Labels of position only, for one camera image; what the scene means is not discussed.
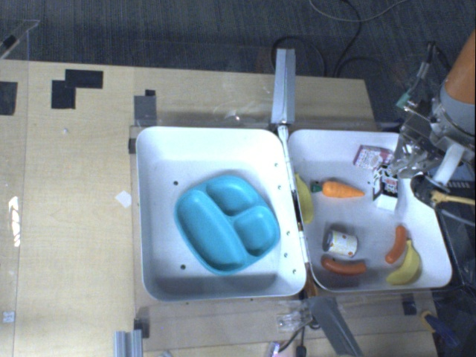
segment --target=blue divided plate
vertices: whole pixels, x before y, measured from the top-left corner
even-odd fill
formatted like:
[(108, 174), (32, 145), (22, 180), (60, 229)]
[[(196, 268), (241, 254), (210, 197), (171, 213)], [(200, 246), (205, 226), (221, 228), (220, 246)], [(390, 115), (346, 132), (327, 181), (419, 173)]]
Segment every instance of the blue divided plate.
[(263, 258), (280, 238), (277, 220), (245, 180), (224, 175), (185, 192), (175, 220), (190, 250), (218, 275), (234, 274)]

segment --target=wooden table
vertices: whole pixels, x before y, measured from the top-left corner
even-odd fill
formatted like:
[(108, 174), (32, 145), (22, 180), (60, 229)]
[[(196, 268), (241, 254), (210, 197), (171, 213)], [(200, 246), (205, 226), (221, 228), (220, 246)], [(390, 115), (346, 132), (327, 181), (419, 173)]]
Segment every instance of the wooden table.
[[(67, 68), (103, 71), (103, 88), (77, 89), (74, 110), (52, 109), (51, 81), (64, 80)], [(155, 90), (158, 112), (168, 120), (190, 113), (220, 119), (234, 108), (263, 118), (271, 111), (274, 76), (1, 61), (0, 80), (19, 84), (15, 115), (0, 117), (0, 182), (9, 184), (0, 203), (5, 210), (18, 196), (21, 219), (21, 247), (12, 246), (10, 217), (0, 228), (0, 307), (16, 313), (14, 322), (1, 325), (0, 355), (111, 356), (114, 332), (130, 331), (135, 317), (132, 210), (115, 198), (131, 192), (133, 97)], [(297, 120), (320, 128), (375, 129), (360, 80), (298, 77), (296, 109)], [(342, 307), (366, 355), (436, 355), (417, 316), (366, 300)], [(432, 306), (424, 295), (416, 304)], [(365, 311), (361, 319), (359, 311)], [(263, 356), (266, 345), (172, 354)], [(322, 331), (306, 345), (308, 356), (333, 355)]]

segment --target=can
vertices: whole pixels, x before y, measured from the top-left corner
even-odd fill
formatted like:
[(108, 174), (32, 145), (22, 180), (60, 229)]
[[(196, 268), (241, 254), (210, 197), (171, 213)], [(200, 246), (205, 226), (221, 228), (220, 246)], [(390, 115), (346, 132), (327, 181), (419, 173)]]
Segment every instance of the can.
[(357, 237), (340, 231), (331, 230), (324, 239), (324, 251), (346, 257), (353, 257), (357, 252)]

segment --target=sausage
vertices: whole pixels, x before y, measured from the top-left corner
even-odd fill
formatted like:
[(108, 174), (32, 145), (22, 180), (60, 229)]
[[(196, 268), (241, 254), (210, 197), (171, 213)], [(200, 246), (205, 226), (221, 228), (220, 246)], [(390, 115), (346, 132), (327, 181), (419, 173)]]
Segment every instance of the sausage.
[(395, 242), (392, 249), (385, 255), (385, 262), (395, 263), (403, 254), (407, 244), (407, 229), (398, 225), (395, 229)]
[(363, 274), (367, 270), (365, 262), (344, 264), (336, 262), (335, 260), (328, 257), (322, 258), (321, 264), (326, 270), (340, 275), (359, 275)]

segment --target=gray floor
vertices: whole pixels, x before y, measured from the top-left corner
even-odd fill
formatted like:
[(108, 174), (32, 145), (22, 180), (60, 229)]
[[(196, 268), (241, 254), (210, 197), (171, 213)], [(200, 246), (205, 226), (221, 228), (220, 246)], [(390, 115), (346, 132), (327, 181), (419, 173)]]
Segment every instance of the gray floor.
[[(361, 18), (398, 0), (349, 0)], [(332, 15), (354, 19), (339, 0), (313, 0)], [(341, 76), (364, 78), (377, 120), (397, 120), (394, 102), (436, 41), (453, 63), (475, 27), (476, 0), (410, 0), (377, 19), (365, 22), (344, 58), (355, 59)], [(308, 0), (0, 0), (0, 34), (14, 20), (39, 19), (32, 33), (35, 60), (145, 65), (169, 68), (272, 73), (271, 47), (296, 47), (297, 72), (327, 75), (338, 61), (358, 24), (339, 22), (315, 12)], [(436, 68), (428, 76), (434, 91), (445, 75)]]

